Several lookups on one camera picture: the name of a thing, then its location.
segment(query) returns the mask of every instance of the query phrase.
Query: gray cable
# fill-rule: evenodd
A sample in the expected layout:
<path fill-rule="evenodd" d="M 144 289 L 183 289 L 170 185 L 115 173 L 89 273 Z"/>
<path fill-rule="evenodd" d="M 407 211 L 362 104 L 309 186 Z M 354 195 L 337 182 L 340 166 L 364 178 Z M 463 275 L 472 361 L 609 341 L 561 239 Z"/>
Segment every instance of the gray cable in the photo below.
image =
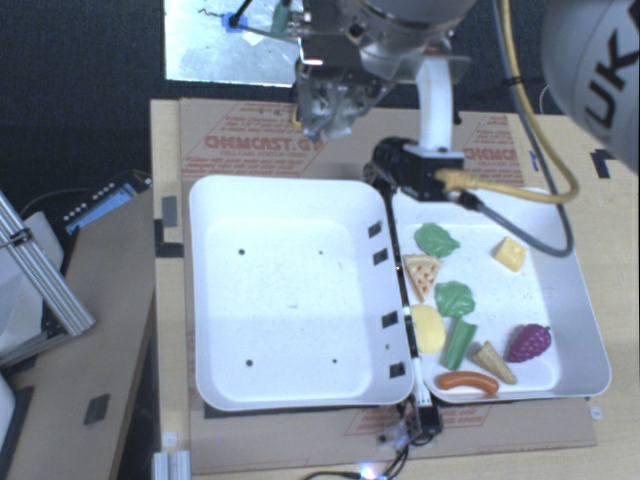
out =
<path fill-rule="evenodd" d="M 505 51 L 504 38 L 503 38 L 503 35 L 502 35 L 502 27 L 501 27 L 501 22 L 500 22 L 500 10 L 498 8 L 498 0 L 492 0 L 492 3 L 493 3 L 493 17 L 494 17 L 494 21 L 495 21 L 495 24 L 496 24 L 496 32 L 498 34 L 498 43 L 500 45 L 500 55 L 502 57 L 502 64 L 504 66 L 505 75 L 506 75 L 507 79 L 511 80 L 511 79 L 513 79 L 513 73 L 511 72 L 511 69 L 509 68 L 509 63 L 507 62 L 507 53 Z M 553 194 L 557 194 L 558 193 L 558 189 L 556 188 L 556 184 L 555 184 L 555 181 L 553 179 L 553 175 L 551 174 L 551 171 L 549 170 L 549 166 L 547 165 L 547 162 L 546 162 L 545 157 L 544 157 L 544 153 L 542 152 L 542 149 L 540 148 L 540 144 L 538 143 L 538 139 L 536 137 L 536 134 L 533 131 L 533 129 L 531 128 L 529 120 L 527 119 L 527 117 L 526 117 L 526 115 L 524 113 L 524 110 L 522 108 L 522 104 L 520 103 L 520 100 L 517 97 L 517 91 L 516 91 L 515 86 L 510 87 L 510 93 L 511 93 L 511 99 L 513 101 L 513 104 L 514 104 L 514 106 L 516 108 L 516 111 L 518 112 L 518 115 L 520 116 L 520 120 L 522 121 L 522 124 L 524 126 L 525 132 L 527 134 L 527 137 L 529 138 L 529 142 L 531 144 L 531 148 L 533 149 L 534 154 L 538 158 L 538 161 L 540 163 L 540 169 L 542 170 L 542 173 L 543 173 L 545 179 L 547 180 L 547 184 L 549 185 L 549 189 L 551 190 L 551 192 Z M 503 217 L 499 213 L 497 213 L 494 210 L 492 210 L 491 208 L 488 208 L 487 206 L 485 206 L 484 203 L 481 203 L 481 204 L 479 204 L 477 206 L 477 210 L 478 211 L 480 211 L 481 213 L 483 213 L 484 215 L 489 217 L 491 220 L 497 222 L 501 226 L 503 226 L 506 229 L 508 229 L 509 231 L 511 231 L 514 235 L 516 235 L 517 237 L 519 237 L 522 240 L 524 240 L 531 247 L 534 247 L 534 248 L 542 251 L 545 254 L 549 254 L 551 256 L 555 256 L 555 257 L 558 257 L 558 258 L 563 258 L 563 257 L 568 256 L 569 254 L 571 254 L 571 252 L 573 251 L 574 237 L 573 237 L 573 231 L 571 229 L 571 223 L 569 222 L 569 217 L 567 216 L 567 212 L 566 212 L 564 206 L 559 204 L 559 205 L 556 205 L 556 208 L 558 209 L 558 215 L 560 216 L 560 220 L 562 222 L 562 228 L 564 230 L 564 234 L 565 234 L 565 237 L 566 237 L 566 245 L 565 245 L 564 249 L 556 249 L 556 248 L 551 247 L 550 245 L 547 245 L 547 244 L 541 242 L 540 240 L 534 238 L 533 236 L 531 236 L 530 234 L 525 232 L 523 229 L 519 228 L 518 226 L 516 226 L 515 224 L 513 224 L 512 222 L 507 220 L 505 217 Z"/>

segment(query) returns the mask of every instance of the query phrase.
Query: wooden table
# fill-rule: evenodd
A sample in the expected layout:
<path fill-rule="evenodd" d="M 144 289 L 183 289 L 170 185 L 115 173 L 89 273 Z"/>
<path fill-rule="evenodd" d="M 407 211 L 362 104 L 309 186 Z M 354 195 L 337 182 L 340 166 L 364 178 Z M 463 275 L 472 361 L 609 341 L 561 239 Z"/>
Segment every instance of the wooden table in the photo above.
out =
<path fill-rule="evenodd" d="M 9 480 L 117 478 L 153 329 L 153 247 L 151 191 L 81 230 L 66 278 L 97 323 L 10 377 L 34 391 Z M 104 414 L 90 423 L 92 401 Z"/>
<path fill-rule="evenodd" d="M 181 193 L 179 106 L 152 104 L 155 217 L 162 217 L 165 195 Z M 638 338 L 638 178 L 617 161 L 605 165 L 601 178 L 592 155 L 601 146 L 565 117 L 541 117 L 561 156 L 577 174 L 582 192 L 568 206 L 576 249 L 611 363 L 610 388 L 593 399 L 601 409 L 595 448 L 517 454 L 410 460 L 402 480 L 434 479 L 601 479 L 635 478 L 640 469 L 640 379 Z M 509 116 L 525 182 L 541 184 L 529 161 L 524 131 Z M 182 242 L 181 222 L 165 229 L 166 242 Z M 180 262 L 159 259 L 157 331 L 160 379 L 160 426 L 163 451 L 188 450 L 189 415 L 184 313 L 184 277 Z M 298 480 L 312 469 L 198 476 L 198 480 Z M 333 468 L 339 471 L 349 467 Z"/>

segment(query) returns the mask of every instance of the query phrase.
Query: metal sheet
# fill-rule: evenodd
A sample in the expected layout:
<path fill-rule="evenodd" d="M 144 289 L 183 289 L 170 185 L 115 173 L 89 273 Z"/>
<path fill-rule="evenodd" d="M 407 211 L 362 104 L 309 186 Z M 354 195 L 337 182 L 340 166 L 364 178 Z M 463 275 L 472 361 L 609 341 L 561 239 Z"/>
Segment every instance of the metal sheet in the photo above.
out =
<path fill-rule="evenodd" d="M 220 15 L 244 0 L 165 0 L 166 77 L 169 80 L 290 86 L 295 44 L 252 32 L 227 32 Z M 279 0 L 254 0 L 248 26 L 268 31 Z M 293 0 L 302 10 L 302 0 Z"/>

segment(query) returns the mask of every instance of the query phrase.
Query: pizza slice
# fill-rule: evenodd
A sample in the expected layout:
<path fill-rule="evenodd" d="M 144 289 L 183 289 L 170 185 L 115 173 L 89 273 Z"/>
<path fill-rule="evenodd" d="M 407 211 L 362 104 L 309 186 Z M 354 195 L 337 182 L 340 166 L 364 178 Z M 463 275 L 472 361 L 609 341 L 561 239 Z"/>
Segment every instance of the pizza slice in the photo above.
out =
<path fill-rule="evenodd" d="M 411 284 L 420 300 L 424 302 L 436 280 L 442 262 L 427 254 L 408 254 L 402 260 Z"/>

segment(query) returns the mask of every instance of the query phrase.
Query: yellow cable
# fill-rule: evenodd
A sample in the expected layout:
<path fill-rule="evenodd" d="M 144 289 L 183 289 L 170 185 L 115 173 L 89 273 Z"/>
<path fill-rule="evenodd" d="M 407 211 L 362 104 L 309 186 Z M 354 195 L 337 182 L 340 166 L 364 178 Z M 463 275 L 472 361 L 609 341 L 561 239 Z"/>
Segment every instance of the yellow cable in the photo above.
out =
<path fill-rule="evenodd" d="M 512 76 L 518 79 L 521 75 L 520 66 L 518 65 L 518 57 L 516 55 L 516 50 L 513 43 L 510 0 L 500 0 L 500 18 L 509 68 L 511 70 Z M 531 192 L 522 188 L 513 187 L 511 185 L 506 185 L 504 183 L 488 181 L 480 178 L 479 176 L 475 176 L 473 174 L 457 169 L 440 169 L 436 171 L 435 177 L 437 180 L 440 180 L 445 184 L 445 192 L 450 192 L 452 190 L 483 188 L 486 190 L 491 190 L 493 192 L 501 192 L 503 194 L 508 194 L 511 196 L 519 197 L 521 199 L 527 199 L 529 201 L 536 201 L 539 203 L 563 204 L 569 202 L 573 198 L 575 198 L 580 191 L 578 180 L 569 170 L 569 168 L 564 164 L 562 159 L 558 156 L 556 151 L 549 143 L 546 135 L 542 131 L 542 128 L 540 128 L 540 124 L 535 117 L 535 113 L 533 111 L 533 108 L 531 107 L 531 103 L 529 102 L 529 98 L 527 97 L 527 93 L 524 89 L 524 84 L 517 83 L 515 85 L 515 88 L 527 121 L 529 121 L 529 124 L 533 129 L 535 135 L 537 136 L 544 152 L 567 180 L 567 183 L 569 184 L 569 190 L 563 194 L 541 194 L 538 192 Z"/>

